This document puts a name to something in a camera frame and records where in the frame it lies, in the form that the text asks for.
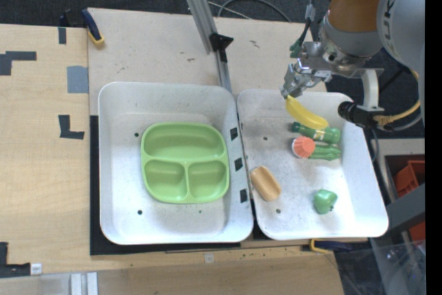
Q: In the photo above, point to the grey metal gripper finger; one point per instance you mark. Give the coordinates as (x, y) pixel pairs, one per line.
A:
(289, 81)
(304, 83)

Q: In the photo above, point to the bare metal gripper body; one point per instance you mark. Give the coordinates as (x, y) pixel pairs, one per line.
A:
(323, 60)

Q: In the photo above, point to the yellow banana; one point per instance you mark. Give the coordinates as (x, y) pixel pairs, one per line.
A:
(304, 114)

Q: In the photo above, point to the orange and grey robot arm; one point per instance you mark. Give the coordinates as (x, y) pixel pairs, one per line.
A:
(359, 3)

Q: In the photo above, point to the green bottle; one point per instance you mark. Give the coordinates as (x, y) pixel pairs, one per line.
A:
(328, 134)

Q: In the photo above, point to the tan hot dog bun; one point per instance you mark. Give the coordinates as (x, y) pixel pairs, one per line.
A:
(266, 183)

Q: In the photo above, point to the green pepper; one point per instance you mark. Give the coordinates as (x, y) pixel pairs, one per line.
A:
(324, 201)

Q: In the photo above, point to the green divided plate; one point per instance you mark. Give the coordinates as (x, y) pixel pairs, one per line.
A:
(184, 162)

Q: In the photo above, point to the white plastic tray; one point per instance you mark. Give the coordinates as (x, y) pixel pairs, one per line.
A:
(297, 217)
(121, 166)

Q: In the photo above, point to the pale wood board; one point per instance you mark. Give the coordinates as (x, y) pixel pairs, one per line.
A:
(155, 52)

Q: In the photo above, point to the black cylinder on white bracket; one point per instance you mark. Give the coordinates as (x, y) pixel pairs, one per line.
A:
(357, 112)

